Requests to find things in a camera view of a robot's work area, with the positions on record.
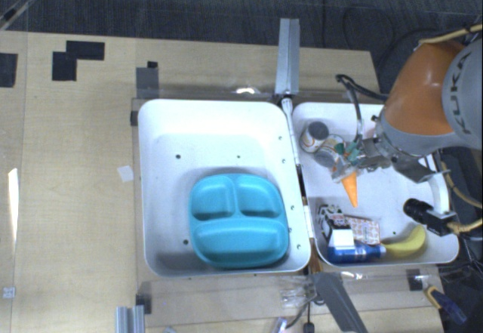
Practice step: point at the white can with grey lid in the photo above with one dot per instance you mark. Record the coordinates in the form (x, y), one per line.
(315, 133)
(325, 158)

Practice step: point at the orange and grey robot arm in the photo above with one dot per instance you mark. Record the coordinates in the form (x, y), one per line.
(419, 90)

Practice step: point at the orange carrot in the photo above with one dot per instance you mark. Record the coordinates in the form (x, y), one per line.
(351, 188)

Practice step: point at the yellow banana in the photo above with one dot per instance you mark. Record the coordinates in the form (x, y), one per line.
(407, 244)

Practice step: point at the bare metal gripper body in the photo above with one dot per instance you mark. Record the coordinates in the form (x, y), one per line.
(381, 158)

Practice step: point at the white cube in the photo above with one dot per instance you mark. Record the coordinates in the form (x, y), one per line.
(342, 239)

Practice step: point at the blue divided plate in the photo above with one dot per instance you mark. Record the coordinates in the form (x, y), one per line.
(237, 226)

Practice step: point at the black cylinder on white bracket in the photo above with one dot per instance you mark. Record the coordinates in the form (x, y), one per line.
(430, 214)

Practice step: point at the black and white carton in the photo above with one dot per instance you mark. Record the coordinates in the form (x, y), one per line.
(324, 218)

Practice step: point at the blue bottle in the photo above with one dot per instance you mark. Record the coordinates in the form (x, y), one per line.
(351, 254)

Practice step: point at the white plastic tray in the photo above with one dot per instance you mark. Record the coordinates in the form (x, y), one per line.
(396, 203)
(226, 124)

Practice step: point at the red patterned packet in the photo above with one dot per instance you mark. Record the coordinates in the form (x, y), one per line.
(364, 229)

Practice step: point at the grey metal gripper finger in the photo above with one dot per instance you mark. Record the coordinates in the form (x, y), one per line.
(360, 167)
(339, 171)

